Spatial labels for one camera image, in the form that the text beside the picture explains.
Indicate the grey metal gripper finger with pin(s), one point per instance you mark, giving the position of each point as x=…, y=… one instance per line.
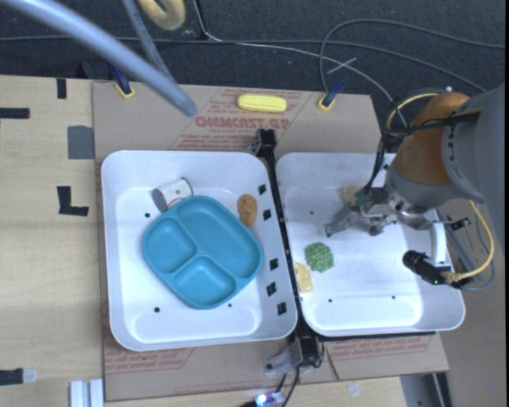
x=341, y=221
x=379, y=226

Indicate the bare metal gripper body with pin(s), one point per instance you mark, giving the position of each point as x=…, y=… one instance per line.
x=384, y=206

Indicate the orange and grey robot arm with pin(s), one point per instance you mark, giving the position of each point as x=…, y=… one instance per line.
x=424, y=151

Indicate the beige toy food piece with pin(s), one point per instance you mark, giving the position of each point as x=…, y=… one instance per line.
x=348, y=193

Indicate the green grapes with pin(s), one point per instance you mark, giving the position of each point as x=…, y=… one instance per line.
x=319, y=257

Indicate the white plastic tray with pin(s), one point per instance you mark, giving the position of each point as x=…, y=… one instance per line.
x=365, y=286
x=131, y=269

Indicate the yellow cheese slice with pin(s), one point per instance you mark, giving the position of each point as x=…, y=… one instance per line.
x=304, y=277

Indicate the orange biscuit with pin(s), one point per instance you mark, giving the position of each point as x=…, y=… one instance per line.
x=247, y=209

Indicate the blue divided plate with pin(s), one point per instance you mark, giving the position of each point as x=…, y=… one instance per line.
x=203, y=248

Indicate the yellow corn cob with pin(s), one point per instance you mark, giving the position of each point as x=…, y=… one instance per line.
x=261, y=103

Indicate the white can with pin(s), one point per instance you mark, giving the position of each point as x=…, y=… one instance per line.
x=176, y=190

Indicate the brown cardboard board red print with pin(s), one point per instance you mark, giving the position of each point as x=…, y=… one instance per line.
x=152, y=121

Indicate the black cylinder on white bracket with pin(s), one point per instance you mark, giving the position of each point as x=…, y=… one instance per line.
x=424, y=265

